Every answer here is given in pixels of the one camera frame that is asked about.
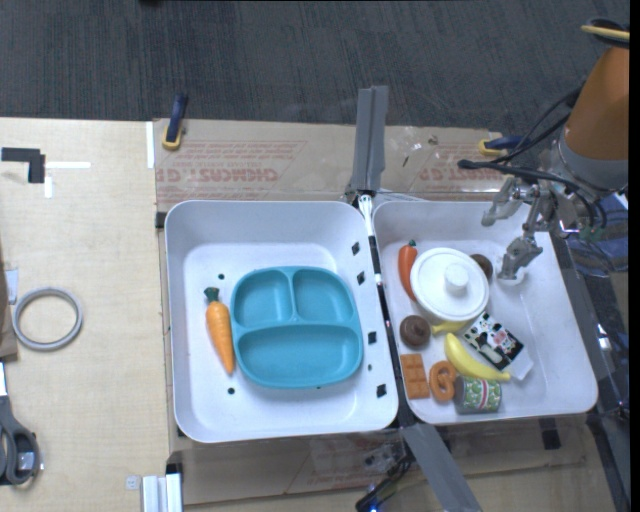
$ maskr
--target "toy carrot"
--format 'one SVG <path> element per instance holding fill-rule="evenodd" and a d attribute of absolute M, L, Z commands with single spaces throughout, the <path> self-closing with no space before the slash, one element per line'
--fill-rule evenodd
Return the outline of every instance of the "toy carrot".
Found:
<path fill-rule="evenodd" d="M 402 283 L 404 291 L 407 292 L 407 295 L 413 301 L 416 300 L 416 296 L 411 289 L 411 267 L 413 267 L 417 256 L 418 249 L 416 249 L 416 243 L 413 240 L 409 240 L 409 243 L 400 247 L 400 251 L 398 252 L 400 282 Z"/>
<path fill-rule="evenodd" d="M 209 287 L 204 291 L 209 300 L 205 313 L 207 330 L 225 370 L 231 375 L 235 367 L 233 339 L 231 338 L 231 316 L 229 315 L 229 308 L 218 300 L 219 293 L 220 290 L 213 287 Z"/>

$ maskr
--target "green can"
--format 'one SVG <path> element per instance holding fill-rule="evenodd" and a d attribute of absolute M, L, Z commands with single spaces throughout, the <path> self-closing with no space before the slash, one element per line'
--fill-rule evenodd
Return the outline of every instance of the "green can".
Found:
<path fill-rule="evenodd" d="M 458 375 L 453 403 L 460 414 L 495 412 L 502 401 L 502 387 L 497 380 Z"/>

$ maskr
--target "wooden table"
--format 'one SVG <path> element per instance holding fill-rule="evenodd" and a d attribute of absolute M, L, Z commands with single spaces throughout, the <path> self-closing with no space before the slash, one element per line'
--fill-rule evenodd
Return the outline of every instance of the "wooden table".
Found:
<path fill-rule="evenodd" d="M 0 162 L 0 237 L 5 268 L 19 271 L 19 295 L 60 286 L 84 311 L 80 335 L 69 346 L 49 353 L 21 346 L 17 359 L 6 363 L 15 416 L 37 434 L 44 471 L 25 489 L 0 487 L 0 510 L 140 510 L 137 478 L 164 475 L 169 457 L 155 174 L 147 163 L 146 123 L 6 118 L 0 133 L 0 146 L 38 148 L 47 162 L 90 163 L 89 169 L 50 170 L 54 193 L 46 198 L 43 185 L 27 183 L 26 164 Z M 66 332 L 72 316 L 61 301 L 43 299 L 25 311 L 23 329 L 50 339 Z M 584 418 L 568 421 L 577 462 L 560 457 L 553 467 L 524 464 L 504 473 L 500 454 L 461 457 L 486 510 L 614 510 Z M 523 462 L 532 456 L 509 452 Z M 353 510 L 363 494 L 355 489 L 189 509 Z M 405 498 L 414 507 L 439 509 L 424 483 Z"/>

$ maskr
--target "lid knob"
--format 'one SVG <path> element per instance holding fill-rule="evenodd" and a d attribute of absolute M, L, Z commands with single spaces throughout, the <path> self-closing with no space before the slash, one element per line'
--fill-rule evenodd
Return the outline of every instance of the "lid knob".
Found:
<path fill-rule="evenodd" d="M 452 263 L 444 271 L 444 282 L 447 291 L 454 295 L 461 295 L 469 284 L 467 269 L 458 263 Z"/>

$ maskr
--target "blue tray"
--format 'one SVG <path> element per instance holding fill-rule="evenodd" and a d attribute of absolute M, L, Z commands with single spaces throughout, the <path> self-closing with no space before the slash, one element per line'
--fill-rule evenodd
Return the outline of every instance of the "blue tray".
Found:
<path fill-rule="evenodd" d="M 231 296 L 238 365 L 274 388 L 327 386 L 362 362 L 362 331 L 342 279 L 319 267 L 271 267 L 246 274 Z"/>

